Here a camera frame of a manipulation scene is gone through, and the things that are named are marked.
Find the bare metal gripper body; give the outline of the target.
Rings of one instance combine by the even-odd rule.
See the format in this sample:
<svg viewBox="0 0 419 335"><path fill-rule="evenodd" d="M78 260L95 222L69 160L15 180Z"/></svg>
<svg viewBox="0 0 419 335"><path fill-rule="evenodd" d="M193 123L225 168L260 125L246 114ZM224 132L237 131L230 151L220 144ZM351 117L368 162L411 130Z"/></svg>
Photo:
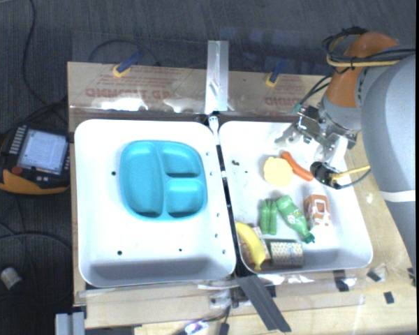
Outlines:
<svg viewBox="0 0 419 335"><path fill-rule="evenodd" d="M346 142L347 149L356 145L358 132L337 124L324 107L301 107L297 114L297 130L305 138L317 141L325 149L333 150L341 140Z"/></svg>

